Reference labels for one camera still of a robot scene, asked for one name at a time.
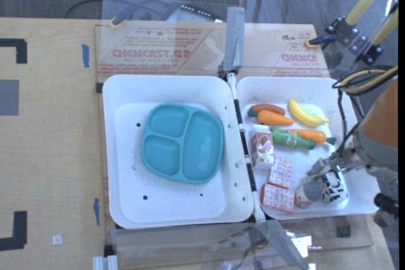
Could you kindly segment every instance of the yellow banana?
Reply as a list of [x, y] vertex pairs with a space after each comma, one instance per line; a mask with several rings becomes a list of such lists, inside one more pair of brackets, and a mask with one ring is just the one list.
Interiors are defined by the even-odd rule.
[[289, 109], [295, 118], [308, 126], [316, 127], [322, 123], [329, 122], [328, 118], [320, 118], [307, 112], [293, 99], [290, 99], [289, 101]]

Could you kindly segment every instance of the toy carrot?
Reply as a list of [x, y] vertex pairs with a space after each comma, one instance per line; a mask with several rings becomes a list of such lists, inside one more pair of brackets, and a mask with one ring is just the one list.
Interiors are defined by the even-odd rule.
[[262, 110], [257, 113], [255, 110], [249, 109], [247, 115], [256, 117], [258, 122], [266, 125], [291, 125], [295, 123], [291, 118], [274, 113], [273, 111]]
[[273, 104], [257, 104], [251, 107], [251, 109], [253, 109], [255, 112], [260, 112], [262, 110], [266, 110], [266, 111], [272, 111], [274, 113], [280, 114], [280, 115], [285, 115], [285, 110], [281, 107], [278, 107], [276, 105]]
[[336, 143], [335, 137], [327, 137], [325, 133], [318, 130], [289, 130], [300, 134], [302, 138], [306, 140], [313, 140], [316, 145], [320, 145], [324, 142], [334, 145]]

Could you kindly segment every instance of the white tray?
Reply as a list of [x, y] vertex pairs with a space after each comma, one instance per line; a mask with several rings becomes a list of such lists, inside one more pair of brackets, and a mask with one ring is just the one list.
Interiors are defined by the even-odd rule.
[[[216, 176], [202, 185], [163, 178], [142, 162], [140, 143], [150, 110], [163, 102], [218, 117], [224, 148]], [[217, 77], [115, 75], [103, 86], [109, 208], [123, 228], [231, 223], [247, 219], [253, 199], [232, 93]]]
[[[291, 117], [287, 103], [289, 99], [304, 103], [303, 108], [312, 113], [324, 114], [330, 119], [329, 123], [317, 126], [315, 129], [324, 131], [328, 137], [336, 137], [335, 146], [342, 141], [342, 118], [340, 117], [337, 104], [337, 91], [332, 88], [335, 80], [329, 78], [277, 78], [277, 77], [245, 77], [237, 84], [237, 95], [240, 103], [244, 129], [249, 150], [250, 139], [254, 134], [254, 125], [258, 124], [255, 118], [248, 117], [247, 111], [255, 104], [275, 104], [286, 110], [286, 116]], [[348, 129], [357, 121], [350, 98], [343, 96], [342, 105], [347, 119]], [[296, 122], [294, 128], [305, 128], [305, 125]], [[319, 157], [328, 157], [335, 148], [324, 144], [313, 150], [290, 149], [276, 145], [274, 154], [290, 159], [293, 162], [291, 190], [297, 190], [301, 186], [301, 180], [306, 176], [307, 170]], [[266, 181], [267, 172], [254, 169], [256, 186], [260, 191]], [[326, 206], [322, 201], [311, 204], [307, 209], [294, 206], [292, 214], [270, 209], [262, 206], [267, 215], [275, 219], [302, 219], [348, 214], [368, 214], [378, 210], [374, 204], [374, 196], [380, 192], [376, 178], [370, 176], [365, 170], [352, 170], [343, 174], [343, 182], [346, 185], [349, 198], [336, 205]]]

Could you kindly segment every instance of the green bottle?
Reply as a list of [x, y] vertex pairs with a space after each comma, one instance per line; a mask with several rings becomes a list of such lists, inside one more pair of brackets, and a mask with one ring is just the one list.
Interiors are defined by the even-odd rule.
[[302, 138], [298, 133], [288, 130], [281, 130], [278, 127], [270, 127], [270, 131], [273, 134], [274, 144], [286, 146], [286, 147], [304, 147], [308, 150], [312, 150], [315, 147], [315, 142], [312, 140], [306, 140]]

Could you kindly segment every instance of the gray square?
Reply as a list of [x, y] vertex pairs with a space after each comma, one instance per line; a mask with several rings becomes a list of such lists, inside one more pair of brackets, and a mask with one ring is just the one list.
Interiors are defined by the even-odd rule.
[[19, 80], [0, 80], [0, 115], [18, 115]]

